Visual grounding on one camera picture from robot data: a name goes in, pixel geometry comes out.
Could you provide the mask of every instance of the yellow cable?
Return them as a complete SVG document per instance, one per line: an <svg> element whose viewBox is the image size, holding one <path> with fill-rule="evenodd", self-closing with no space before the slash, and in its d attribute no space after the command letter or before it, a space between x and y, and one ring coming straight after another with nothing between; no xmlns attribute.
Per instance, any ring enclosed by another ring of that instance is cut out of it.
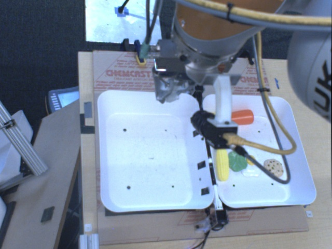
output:
<svg viewBox="0 0 332 249"><path fill-rule="evenodd" d="M261 33L259 32L257 34L257 62L258 62L258 71L259 71L259 77L260 77L261 82L262 82L262 87L265 88L261 56L262 56ZM264 92L264 96L265 96L266 102L267 102L267 104L270 108L270 111L271 111L275 121L277 122L278 126L280 127L282 132L285 134L287 139L290 141L290 143L292 145L291 149L281 150L281 149L271 148L271 147L268 147L268 146L264 146L262 144L247 141L247 140L243 139L242 137L240 137L240 136L238 136L234 133L226 133L226 134L223 135L223 138L227 140L227 142L228 142L227 145L239 145L239 146L246 145L246 146L258 148L258 149L261 149L261 150L264 150L264 151L268 151L268 152L271 152L271 153L280 154L280 155L289 155L289 154L294 153L295 150L296 150L296 142L294 141L292 136L289 134L289 132L286 130L286 128L283 126L283 124L281 123L281 120L278 117L277 113L275 112L275 110L274 110L274 108L271 104L270 98L269 98L266 91Z"/></svg>
<svg viewBox="0 0 332 249"><path fill-rule="evenodd" d="M226 4L214 2L211 0L185 0L185 1L205 8L218 10L221 12L228 12L229 10ZM268 22L281 23L281 24L319 25L319 26L332 25L332 18L277 15L274 13L265 13L236 6L232 7L231 13L232 15L251 18L254 20L268 21Z"/></svg>

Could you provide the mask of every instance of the green vegetable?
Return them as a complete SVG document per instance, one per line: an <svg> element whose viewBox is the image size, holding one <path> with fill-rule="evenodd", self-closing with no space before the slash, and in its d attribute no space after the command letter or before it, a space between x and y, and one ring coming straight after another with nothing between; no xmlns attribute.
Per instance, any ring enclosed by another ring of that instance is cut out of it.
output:
<svg viewBox="0 0 332 249"><path fill-rule="evenodd" d="M247 168L248 163L245 157L237 154L235 151L232 151L228 154L229 158L229 167L234 171L234 172L240 172Z"/></svg>

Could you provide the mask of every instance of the wooden table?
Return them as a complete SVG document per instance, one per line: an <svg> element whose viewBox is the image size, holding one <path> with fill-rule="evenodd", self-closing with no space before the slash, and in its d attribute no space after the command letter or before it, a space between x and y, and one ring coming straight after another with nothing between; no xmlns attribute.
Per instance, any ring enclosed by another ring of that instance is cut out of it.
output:
<svg viewBox="0 0 332 249"><path fill-rule="evenodd" d="M305 107L296 97L288 81L285 60L264 60L272 95L280 96L292 106L303 147L317 189L316 201L306 208L313 217L308 218L309 231L255 236L211 238L205 248L330 248L332 244L332 198L331 198L331 125ZM79 53L79 86L81 114L85 101L93 101L92 53ZM94 116L85 119L85 125L94 125ZM97 233L96 174L94 138L81 136L83 222L91 224L85 234ZM195 240L116 244L100 246L101 249L147 249L191 248Z"/></svg>

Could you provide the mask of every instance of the red object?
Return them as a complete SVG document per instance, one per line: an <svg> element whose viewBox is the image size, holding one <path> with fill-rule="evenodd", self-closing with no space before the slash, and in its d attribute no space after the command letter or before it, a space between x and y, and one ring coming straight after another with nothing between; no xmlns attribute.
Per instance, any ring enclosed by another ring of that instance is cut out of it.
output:
<svg viewBox="0 0 332 249"><path fill-rule="evenodd" d="M239 110L232 113L232 121L238 125L250 125L254 122L254 114L251 110Z"/></svg>

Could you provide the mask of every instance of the dark floor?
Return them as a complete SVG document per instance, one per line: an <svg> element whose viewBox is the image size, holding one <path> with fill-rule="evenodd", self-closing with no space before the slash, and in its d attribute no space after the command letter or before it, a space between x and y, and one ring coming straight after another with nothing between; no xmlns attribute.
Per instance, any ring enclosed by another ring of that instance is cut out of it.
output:
<svg viewBox="0 0 332 249"><path fill-rule="evenodd" d="M173 10L165 0L163 36L170 31ZM264 31L263 57L286 59L290 37L290 32ZM77 52L95 49L119 50L119 45L85 41L85 0L0 0L0 101L11 114L22 109L36 130L46 115L48 91L78 85ZM60 248L77 232L74 214L68 216L70 231Z"/></svg>

